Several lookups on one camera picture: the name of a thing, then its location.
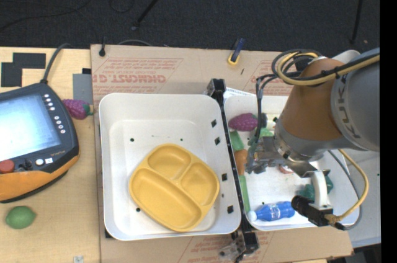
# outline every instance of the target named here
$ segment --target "table surface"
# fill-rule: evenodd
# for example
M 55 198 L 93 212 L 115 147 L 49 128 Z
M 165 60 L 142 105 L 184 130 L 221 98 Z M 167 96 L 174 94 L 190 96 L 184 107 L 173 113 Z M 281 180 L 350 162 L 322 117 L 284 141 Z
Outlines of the table surface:
M 0 62 L 12 62 L 12 52 L 46 53 L 47 61 L 54 49 L 0 47 Z M 55 60 L 48 77 L 48 85 L 61 99 L 73 98 L 73 74 L 81 74 L 82 68 L 91 67 L 90 50 L 63 50 Z M 22 75 L 22 85 L 39 82 L 42 69 L 29 69 Z M 0 92 L 15 87 L 0 87 Z M 32 263 L 73 262 L 83 256 L 84 263 L 100 262 L 100 237 L 97 196 L 97 172 L 94 138 L 94 118 L 75 120 L 81 154 L 79 161 L 59 182 L 39 194 L 0 206 L 0 253 L 1 262 Z M 369 211 L 364 212 L 363 224 L 349 232 L 352 243 L 369 245 L 380 243 L 380 170 L 378 154 L 357 156 L 359 164 L 370 168 L 370 183 L 375 186 L 368 196 Z M 8 211 L 18 205 L 26 205 L 37 213 L 34 223 L 24 230 L 6 226 L 4 218 Z M 325 263 L 325 259 L 305 261 Z

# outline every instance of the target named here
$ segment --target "yellow plate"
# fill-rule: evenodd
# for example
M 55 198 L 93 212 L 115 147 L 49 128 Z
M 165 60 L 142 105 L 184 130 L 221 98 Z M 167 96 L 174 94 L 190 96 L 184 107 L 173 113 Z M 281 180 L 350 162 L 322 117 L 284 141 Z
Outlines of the yellow plate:
M 195 228 L 219 193 L 214 171 L 187 149 L 157 146 L 134 170 L 128 185 L 136 204 L 152 219 L 178 232 Z

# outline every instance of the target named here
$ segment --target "red button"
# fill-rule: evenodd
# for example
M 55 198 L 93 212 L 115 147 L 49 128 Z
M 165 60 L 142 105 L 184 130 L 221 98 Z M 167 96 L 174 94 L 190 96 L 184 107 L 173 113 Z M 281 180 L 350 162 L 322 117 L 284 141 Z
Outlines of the red button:
M 15 164 L 11 159 L 6 159 L 5 161 L 0 161 L 0 173 L 7 174 L 13 172 Z

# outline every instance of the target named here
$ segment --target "plastic bottle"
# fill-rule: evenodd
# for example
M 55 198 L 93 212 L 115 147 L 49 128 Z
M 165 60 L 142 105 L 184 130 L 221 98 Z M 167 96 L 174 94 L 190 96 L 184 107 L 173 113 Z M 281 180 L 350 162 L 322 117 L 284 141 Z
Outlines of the plastic bottle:
M 248 212 L 250 221 L 274 221 L 282 218 L 291 218 L 295 214 L 295 210 L 291 206 L 291 202 L 283 201 L 277 203 L 268 203 L 256 211 Z

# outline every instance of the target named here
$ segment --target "green ball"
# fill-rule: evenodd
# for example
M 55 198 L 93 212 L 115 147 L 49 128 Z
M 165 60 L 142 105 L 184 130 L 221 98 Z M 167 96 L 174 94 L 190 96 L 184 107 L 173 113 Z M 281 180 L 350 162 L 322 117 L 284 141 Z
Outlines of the green ball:
M 30 226 L 36 214 L 26 206 L 17 206 L 10 210 L 6 217 L 6 223 L 14 229 L 24 229 Z

